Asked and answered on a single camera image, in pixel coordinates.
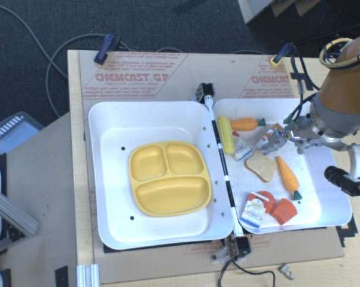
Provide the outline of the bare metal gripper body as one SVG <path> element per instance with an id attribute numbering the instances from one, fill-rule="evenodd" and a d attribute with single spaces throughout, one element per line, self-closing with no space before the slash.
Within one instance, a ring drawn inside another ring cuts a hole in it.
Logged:
<path id="1" fill-rule="evenodd" d="M 299 116 L 290 122 L 286 131 L 288 139 L 294 143 L 298 154 L 304 154 L 309 148 L 326 146 L 335 151 L 347 151 L 349 146 L 342 142 L 345 134 L 336 132 L 321 117 L 310 113 Z"/>

